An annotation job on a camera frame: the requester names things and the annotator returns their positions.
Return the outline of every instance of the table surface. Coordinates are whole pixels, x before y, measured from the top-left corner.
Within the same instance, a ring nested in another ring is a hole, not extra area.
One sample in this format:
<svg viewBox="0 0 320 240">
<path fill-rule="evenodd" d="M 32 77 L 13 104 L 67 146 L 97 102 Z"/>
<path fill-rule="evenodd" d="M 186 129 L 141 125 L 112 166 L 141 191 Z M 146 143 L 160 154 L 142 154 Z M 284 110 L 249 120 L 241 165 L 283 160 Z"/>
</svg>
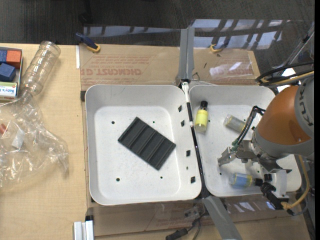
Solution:
<svg viewBox="0 0 320 240">
<path fill-rule="evenodd" d="M 23 49 L 22 73 L 28 67 L 38 44 L 2 43 L 2 47 Z M 72 240 L 73 223 L 84 221 L 87 211 L 86 172 L 81 76 L 76 66 L 76 46 L 60 45 L 61 55 L 41 94 L 35 97 L 45 127 L 67 142 L 69 172 L 59 168 L 34 184 L 0 189 L 0 240 Z M 236 222 L 245 240 L 308 240 L 303 215 Z M 174 230 L 96 237 L 99 240 L 164 240 Z M 182 240 L 191 240 L 196 229 Z M 221 239 L 214 225 L 202 227 L 198 240 Z"/>
</svg>

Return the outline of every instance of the chair leg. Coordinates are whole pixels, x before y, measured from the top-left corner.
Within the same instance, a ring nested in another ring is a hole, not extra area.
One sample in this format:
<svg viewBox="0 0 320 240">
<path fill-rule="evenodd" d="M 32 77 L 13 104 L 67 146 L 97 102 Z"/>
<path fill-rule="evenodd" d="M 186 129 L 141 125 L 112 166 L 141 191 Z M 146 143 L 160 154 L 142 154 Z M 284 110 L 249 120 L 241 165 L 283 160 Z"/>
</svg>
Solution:
<svg viewBox="0 0 320 240">
<path fill-rule="evenodd" d="M 91 4 L 90 0 L 83 0 L 85 12 L 79 14 L 79 21 L 84 24 L 92 24 L 94 22 L 94 18 L 92 16 Z"/>
</svg>

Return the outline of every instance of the clear vial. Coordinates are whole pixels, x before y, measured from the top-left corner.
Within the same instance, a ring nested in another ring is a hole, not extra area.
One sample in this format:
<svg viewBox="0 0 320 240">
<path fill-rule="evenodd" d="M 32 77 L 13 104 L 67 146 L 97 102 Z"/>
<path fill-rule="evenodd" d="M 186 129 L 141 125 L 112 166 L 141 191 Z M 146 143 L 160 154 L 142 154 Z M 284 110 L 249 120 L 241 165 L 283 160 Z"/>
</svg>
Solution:
<svg viewBox="0 0 320 240">
<path fill-rule="evenodd" d="M 199 133 L 205 133 L 208 123 L 208 102 L 201 101 L 200 108 L 198 109 L 195 117 L 194 129 Z"/>
<path fill-rule="evenodd" d="M 250 186 L 260 187 L 263 180 L 260 178 L 254 178 L 252 175 L 236 172 L 230 175 L 229 183 L 235 188 L 247 188 Z"/>
<path fill-rule="evenodd" d="M 241 133 L 246 123 L 235 116 L 228 114 L 224 119 L 223 125 Z"/>
<path fill-rule="evenodd" d="M 35 53 L 29 67 L 21 78 L 20 91 L 38 95 L 48 79 L 48 76 L 60 56 L 60 48 L 53 42 L 43 41 Z"/>
</svg>

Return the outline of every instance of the clear plastic bag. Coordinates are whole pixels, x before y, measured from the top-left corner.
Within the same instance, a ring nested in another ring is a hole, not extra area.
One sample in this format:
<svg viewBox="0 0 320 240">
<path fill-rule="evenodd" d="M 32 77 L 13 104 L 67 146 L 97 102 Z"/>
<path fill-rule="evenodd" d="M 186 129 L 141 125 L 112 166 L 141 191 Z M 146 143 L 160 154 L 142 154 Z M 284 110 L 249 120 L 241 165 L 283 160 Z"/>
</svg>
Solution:
<svg viewBox="0 0 320 240">
<path fill-rule="evenodd" d="M 31 94 L 0 105 L 0 188 L 54 165 L 66 173 L 68 155 L 65 141 L 45 128 Z"/>
</svg>

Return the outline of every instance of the box of blocks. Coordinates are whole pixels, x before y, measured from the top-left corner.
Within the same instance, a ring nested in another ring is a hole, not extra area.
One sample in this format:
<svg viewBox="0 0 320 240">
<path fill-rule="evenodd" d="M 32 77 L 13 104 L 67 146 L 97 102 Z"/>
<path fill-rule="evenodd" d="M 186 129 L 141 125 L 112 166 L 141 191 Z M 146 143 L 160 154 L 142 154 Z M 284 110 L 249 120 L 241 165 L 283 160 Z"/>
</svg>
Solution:
<svg viewBox="0 0 320 240">
<path fill-rule="evenodd" d="M 17 99 L 22 65 L 22 49 L 0 46 L 0 103 Z"/>
</svg>

